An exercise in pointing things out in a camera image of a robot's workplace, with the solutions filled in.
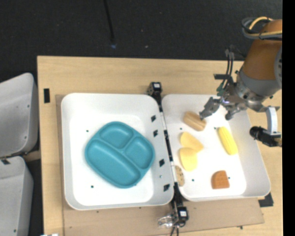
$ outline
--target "wooden table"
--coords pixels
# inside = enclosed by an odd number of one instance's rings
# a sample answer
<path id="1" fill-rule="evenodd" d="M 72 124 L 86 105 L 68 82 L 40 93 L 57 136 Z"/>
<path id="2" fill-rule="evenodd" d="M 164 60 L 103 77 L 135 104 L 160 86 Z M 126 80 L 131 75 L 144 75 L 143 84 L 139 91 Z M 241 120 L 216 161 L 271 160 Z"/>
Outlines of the wooden table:
<path id="1" fill-rule="evenodd" d="M 242 62 L 236 61 L 234 70 L 239 70 L 241 65 Z M 61 236 L 79 233 L 85 236 L 166 235 L 170 232 L 158 229 L 156 225 L 156 219 L 166 215 L 164 213 L 170 210 L 169 206 L 119 208 L 91 213 L 68 207 L 63 200 L 61 187 L 57 95 L 72 92 L 144 94 L 150 82 L 161 82 L 163 95 L 216 94 L 220 82 L 214 80 L 213 74 L 225 73 L 225 69 L 225 61 L 211 60 L 39 56 L 37 71 L 44 233 L 58 233 Z M 281 92 L 278 92 L 265 105 L 281 106 L 281 98 Z M 281 130 L 281 109 L 277 113 Z M 251 110 L 248 110 L 248 114 L 252 125 L 267 127 L 265 114 Z M 259 208 L 257 198 L 201 204 L 186 202 L 191 219 L 180 229 L 181 235 L 283 234 L 282 149 L 266 147 L 261 143 L 259 147 L 270 177 L 274 206 Z"/>

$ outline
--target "blue plate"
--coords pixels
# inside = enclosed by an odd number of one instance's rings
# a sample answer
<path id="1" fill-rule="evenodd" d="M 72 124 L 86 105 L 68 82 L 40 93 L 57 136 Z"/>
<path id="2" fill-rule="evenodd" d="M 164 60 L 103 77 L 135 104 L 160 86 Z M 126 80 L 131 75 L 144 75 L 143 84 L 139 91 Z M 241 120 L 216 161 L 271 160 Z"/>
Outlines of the blue plate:
<path id="1" fill-rule="evenodd" d="M 155 159 L 153 145 L 125 123 L 103 126 L 88 142 L 85 158 L 92 169 L 119 188 L 136 185 Z"/>

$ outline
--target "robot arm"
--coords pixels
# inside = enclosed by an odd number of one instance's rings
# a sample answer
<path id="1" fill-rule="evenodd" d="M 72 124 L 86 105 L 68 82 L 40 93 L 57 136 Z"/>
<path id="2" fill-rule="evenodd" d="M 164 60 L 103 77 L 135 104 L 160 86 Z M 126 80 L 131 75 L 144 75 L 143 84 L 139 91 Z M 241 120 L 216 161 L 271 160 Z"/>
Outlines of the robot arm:
<path id="1" fill-rule="evenodd" d="M 263 23 L 260 31 L 254 28 Z M 250 134 L 264 144 L 282 146 L 281 134 L 277 132 L 276 111 L 279 107 L 265 107 L 262 103 L 282 89 L 282 20 L 267 17 L 247 18 L 242 21 L 244 36 L 254 39 L 247 57 L 237 72 L 236 82 L 232 78 L 234 53 L 226 51 L 228 66 L 226 74 L 215 74 L 222 80 L 218 87 L 219 99 L 210 98 L 200 112 L 200 119 L 215 113 L 222 105 L 228 111 L 225 118 L 230 120 L 239 111 L 250 108 L 266 112 L 268 129 L 253 127 Z"/>

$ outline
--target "gray plastic container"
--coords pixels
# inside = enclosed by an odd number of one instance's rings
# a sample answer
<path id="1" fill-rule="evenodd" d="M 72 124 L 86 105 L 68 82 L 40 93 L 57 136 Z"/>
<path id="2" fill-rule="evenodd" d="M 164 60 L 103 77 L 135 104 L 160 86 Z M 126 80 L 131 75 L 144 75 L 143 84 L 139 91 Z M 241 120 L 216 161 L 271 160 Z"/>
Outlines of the gray plastic container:
<path id="1" fill-rule="evenodd" d="M 38 136 L 38 95 L 33 76 L 0 83 L 0 236 L 27 236 L 33 179 L 20 156 Z"/>

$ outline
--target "white tray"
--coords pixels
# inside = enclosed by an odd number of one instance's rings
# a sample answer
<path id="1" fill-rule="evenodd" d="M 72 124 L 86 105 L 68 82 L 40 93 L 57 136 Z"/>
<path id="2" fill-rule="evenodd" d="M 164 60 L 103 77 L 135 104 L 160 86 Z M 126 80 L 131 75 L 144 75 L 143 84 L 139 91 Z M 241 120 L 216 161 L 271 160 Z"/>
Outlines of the white tray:
<path id="1" fill-rule="evenodd" d="M 102 179 L 86 162 L 85 146 L 105 124 L 121 121 L 154 146 L 155 160 L 134 187 L 121 189 Z M 164 205 L 171 201 L 173 175 L 156 101 L 147 95 L 72 93 L 61 102 L 64 194 L 74 209 Z"/>
<path id="2" fill-rule="evenodd" d="M 262 197 L 270 191 L 270 181 L 258 148 L 257 141 L 249 135 L 251 128 L 246 111 L 237 113 L 230 121 L 225 120 L 226 110 L 219 110 L 206 118 L 203 131 L 196 131 L 183 122 L 187 111 L 198 113 L 208 99 L 215 95 L 166 95 L 162 100 L 166 127 L 169 134 L 173 160 L 182 168 L 184 186 L 179 187 L 183 197 L 190 201 L 230 199 L 240 197 Z M 228 155 L 218 137 L 217 127 L 225 126 L 232 133 L 238 147 L 238 154 Z M 182 147 L 179 136 L 187 131 L 196 137 L 204 149 L 197 154 L 198 166 L 186 171 L 180 162 L 178 151 Z M 219 170 L 225 170 L 230 187 L 213 189 L 211 176 Z"/>

